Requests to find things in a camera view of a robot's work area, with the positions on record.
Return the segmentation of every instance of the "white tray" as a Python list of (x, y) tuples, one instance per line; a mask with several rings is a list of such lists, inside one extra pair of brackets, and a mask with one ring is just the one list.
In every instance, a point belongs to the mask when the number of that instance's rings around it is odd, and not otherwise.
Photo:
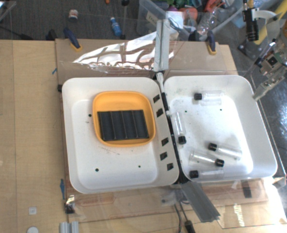
[[(175, 76), (167, 79), (164, 87), (170, 113), (181, 112), (185, 122), (187, 143), (177, 146), (187, 177), (191, 170), (216, 169), (204, 164), (190, 165), (191, 150), (225, 161), (223, 177), (212, 176), (209, 180), (199, 177), (196, 179), (199, 181), (264, 178), (275, 174), (277, 162), (257, 102), (252, 98), (252, 88), (246, 79), (236, 75)], [(200, 105), (193, 96), (204, 90), (223, 91), (222, 104)], [(241, 149), (242, 158), (237, 161), (217, 155), (207, 150), (209, 142)]]
[[(170, 113), (182, 112), (186, 124), (185, 145), (177, 145), (184, 174), (190, 170), (212, 171), (215, 167), (188, 162), (191, 150), (224, 159), (224, 176), (198, 178), (199, 182), (264, 178), (273, 175), (277, 163), (253, 91), (246, 79), (235, 75), (177, 76), (165, 81)], [(136, 91), (150, 101), (156, 136), (148, 144), (108, 147), (95, 134), (92, 114), (94, 97), (104, 91)], [(221, 90), (221, 106), (201, 106), (195, 92)], [(70, 181), (81, 193), (97, 193), (173, 184), (179, 175), (174, 146), (156, 81), (149, 78), (73, 78), (62, 88), (65, 135)], [(167, 138), (164, 146), (161, 141)], [(207, 150), (208, 142), (226, 143), (242, 150), (242, 158), (218, 156)]]
[[(95, 134), (92, 103), (104, 91), (137, 91), (150, 101), (156, 136), (135, 148), (108, 147)], [(174, 183), (179, 175), (159, 86), (149, 78), (73, 78), (62, 88), (70, 181), (81, 193), (109, 192)], [(156, 116), (158, 109), (163, 114)], [(161, 141), (168, 138), (162, 146)]]

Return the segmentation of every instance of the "glass vial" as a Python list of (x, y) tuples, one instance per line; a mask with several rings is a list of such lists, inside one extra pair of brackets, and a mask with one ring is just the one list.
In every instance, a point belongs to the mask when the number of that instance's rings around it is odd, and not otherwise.
[(203, 180), (222, 179), (224, 177), (224, 170), (222, 168), (208, 171), (191, 170), (189, 172), (189, 176), (191, 179), (197, 179), (197, 178)]
[(189, 162), (191, 163), (203, 163), (205, 165), (211, 166), (224, 166), (224, 160), (215, 158), (213, 156), (198, 154), (195, 151), (192, 151), (189, 156)]
[(186, 128), (184, 125), (184, 121), (182, 119), (182, 114), (180, 112), (176, 112), (172, 114), (172, 119), (173, 119), (173, 128), (174, 128), (174, 133), (176, 133), (178, 137), (178, 143), (179, 144), (186, 144)]
[(228, 146), (224, 146), (221, 144), (217, 145), (214, 143), (210, 143), (208, 145), (208, 149), (211, 151), (214, 151), (218, 154), (224, 154), (224, 155), (230, 156), (230, 157), (234, 158), (235, 160), (240, 160), (241, 156), (242, 156), (241, 150), (235, 149), (232, 147), (228, 147)]
[(222, 96), (223, 91), (221, 90), (202, 91), (201, 93), (195, 93), (194, 99), (199, 101), (200, 105), (221, 105)]

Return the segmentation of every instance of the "blue clamp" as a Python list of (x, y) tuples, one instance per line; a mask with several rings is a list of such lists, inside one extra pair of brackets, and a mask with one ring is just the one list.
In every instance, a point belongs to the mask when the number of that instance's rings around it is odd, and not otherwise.
[(70, 45), (71, 47), (76, 51), (79, 52), (82, 50), (82, 46), (80, 45), (80, 43), (78, 42), (77, 38), (75, 37), (74, 33), (72, 33), (72, 31), (70, 31), (67, 27), (64, 28), (63, 30), (64, 35), (66, 38), (68, 38), (70, 40)]
[(206, 39), (206, 41), (209, 42), (209, 44), (207, 46), (209, 54), (215, 55), (217, 53), (217, 51), (216, 51), (216, 41), (215, 41), (215, 36), (214, 36), (214, 34), (213, 34), (213, 32), (211, 30), (209, 30), (207, 32), (207, 39)]

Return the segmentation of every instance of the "black rubber pad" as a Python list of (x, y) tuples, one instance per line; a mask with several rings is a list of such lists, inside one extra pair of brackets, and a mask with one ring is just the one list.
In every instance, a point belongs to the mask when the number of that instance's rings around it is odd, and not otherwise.
[(104, 111), (97, 116), (104, 141), (149, 138), (143, 110)]

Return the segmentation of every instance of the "metal stand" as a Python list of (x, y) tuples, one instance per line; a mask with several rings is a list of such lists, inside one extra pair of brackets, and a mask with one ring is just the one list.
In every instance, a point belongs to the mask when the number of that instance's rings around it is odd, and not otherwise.
[(128, 4), (129, 0), (122, 0), (122, 6), (124, 6), (124, 16), (123, 16), (123, 26), (122, 26), (122, 34), (120, 36), (120, 39), (125, 39), (125, 22), (126, 22), (126, 16), (128, 12)]

